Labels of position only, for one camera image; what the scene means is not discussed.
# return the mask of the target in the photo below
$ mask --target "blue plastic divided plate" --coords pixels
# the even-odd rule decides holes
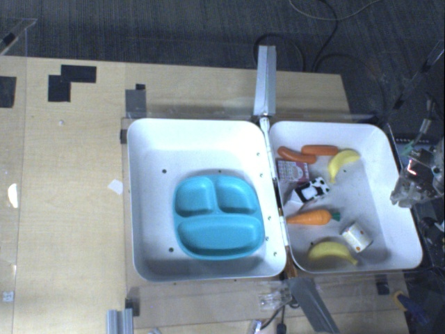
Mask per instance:
[[[226,175],[188,178],[175,189],[175,233],[182,250],[200,260],[233,260],[255,252],[264,223],[255,190]]]

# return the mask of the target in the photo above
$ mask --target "wire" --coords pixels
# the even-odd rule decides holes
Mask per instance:
[[[442,111],[440,110],[440,105],[437,102],[436,98],[433,97],[429,92],[426,92],[425,94],[428,98],[428,101],[432,104],[430,107],[430,117],[432,117],[432,115],[435,113],[440,120],[444,121],[444,113],[442,113]]]
[[[284,324],[284,311],[286,310],[286,306],[283,307],[283,311],[281,313],[281,323],[277,325],[277,334],[286,334],[287,327]]]
[[[322,20],[322,21],[343,21],[344,19],[349,19],[350,17],[356,16],[357,14],[362,12],[363,10],[367,9],[369,6],[371,6],[371,5],[375,4],[375,3],[381,2],[381,1],[383,1],[383,0],[372,1],[372,2],[370,2],[368,4],[366,4],[365,6],[363,6],[362,8],[360,8],[359,10],[355,11],[354,13],[351,13],[349,15],[346,15],[346,16],[343,16],[343,17],[340,17],[340,18],[335,17],[335,19],[330,19],[330,18],[327,18],[327,17],[319,17],[319,16],[310,15],[310,14],[305,13],[304,11],[301,11],[300,9],[298,9],[294,5],[292,0],[289,0],[289,3],[291,4],[292,9],[294,9],[297,13],[300,13],[300,14],[306,16],[306,17],[310,17],[311,19],[319,19],[319,20]]]
[[[334,29],[332,30],[330,36],[327,38],[325,43],[323,43],[323,46],[321,46],[320,50],[318,51],[317,55],[315,56],[314,62],[312,63],[311,72],[316,71],[316,68],[319,64],[318,59],[320,58],[321,54],[323,53],[323,51],[325,50],[325,48],[329,44],[329,42],[331,42],[331,39],[333,39],[333,37],[335,36],[335,33],[337,32],[337,29],[339,27],[339,22],[337,21],[337,14],[335,13],[334,8],[326,0],[318,0],[318,1],[324,3],[331,10],[332,14],[335,17],[335,26],[334,26]]]
[[[257,40],[255,40],[255,43],[253,44],[253,61],[254,61],[255,65],[258,64],[258,47],[259,47],[259,44],[261,43],[262,40],[264,40],[266,38],[279,38],[279,39],[281,39],[281,40],[283,40],[285,42],[286,41],[289,42],[292,45],[292,47],[297,51],[297,53],[298,53],[298,55],[300,57],[300,60],[301,60],[300,71],[304,72],[306,70],[305,57],[303,56],[303,53],[301,52],[301,49],[297,46],[297,44],[294,41],[292,41],[292,39],[290,39],[290,38],[288,38],[286,36],[283,36],[283,35],[281,35],[279,33],[265,33],[265,34],[259,36],[257,38]]]
[[[284,307],[286,307],[286,305],[289,305],[289,307],[293,308],[293,309],[297,309],[300,307],[300,305],[298,304],[298,302],[292,297],[292,299],[281,305],[276,311],[274,311],[274,313],[272,314],[272,317],[270,317],[266,323],[261,325],[261,330],[266,329],[270,323],[273,322],[273,320],[278,316],[278,314],[282,311],[282,323],[284,322]]]
[[[357,63],[361,64],[363,67],[365,67],[366,70],[369,72],[369,74],[372,75],[373,78],[375,79],[375,82],[376,82],[377,85],[378,85],[380,94],[381,94],[383,100],[385,100],[385,97],[384,97],[384,94],[383,94],[383,89],[382,89],[382,86],[380,85],[380,83],[379,83],[379,81],[378,81],[378,77],[375,75],[375,73],[374,73],[374,71],[371,69],[371,67],[369,67],[364,61],[362,61],[362,60],[361,60],[360,58],[358,58],[358,57],[354,57],[354,56],[352,56],[352,55],[350,55],[350,54],[345,54],[345,53],[331,53],[331,54],[326,54],[326,55],[324,55],[323,57],[321,57],[321,58],[318,60],[317,64],[315,65],[314,71],[315,71],[315,72],[318,71],[318,68],[320,67],[320,64],[321,64],[323,61],[325,61],[326,59],[329,59],[329,58],[334,58],[334,57],[344,57],[344,58],[350,59],[351,61],[357,62]]]

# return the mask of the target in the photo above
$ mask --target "toy banana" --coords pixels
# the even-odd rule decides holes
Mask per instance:
[[[337,176],[340,167],[349,164],[350,162],[355,162],[359,158],[360,155],[354,150],[344,150],[333,156],[327,165],[327,169],[331,176],[331,183],[335,183],[335,177]]]
[[[352,257],[346,246],[334,241],[323,241],[318,243],[314,245],[307,254],[309,261],[322,260],[327,256],[335,256],[343,260],[348,260],[353,265],[358,263],[358,261]]]

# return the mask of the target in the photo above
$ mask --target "toy sausage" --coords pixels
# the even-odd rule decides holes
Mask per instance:
[[[317,158],[312,154],[299,154],[284,146],[280,146],[277,150],[278,154],[287,161],[305,162],[307,164],[315,164]]]
[[[301,153],[313,154],[315,156],[335,156],[339,153],[339,148],[328,145],[305,145],[301,148]]]

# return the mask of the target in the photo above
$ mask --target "black tape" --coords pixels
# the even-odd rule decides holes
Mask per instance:
[[[6,46],[9,46],[11,43],[14,42],[14,40],[15,40],[15,34],[12,32],[8,33],[8,35],[3,37],[3,42],[5,43]]]
[[[71,83],[64,81],[60,75],[48,78],[48,102],[71,102]]]
[[[133,317],[139,317],[140,315],[140,304],[138,300],[126,298],[125,299],[125,309],[131,308],[133,310]]]
[[[62,78],[67,82],[96,83],[96,67],[62,65]]]
[[[14,106],[16,83],[16,77],[0,77],[0,108]]]
[[[389,294],[389,284],[386,275],[375,275],[375,286],[379,296],[387,296]]]
[[[128,132],[128,130],[125,130],[125,129],[120,130],[120,144],[121,145],[127,144],[127,132]]]

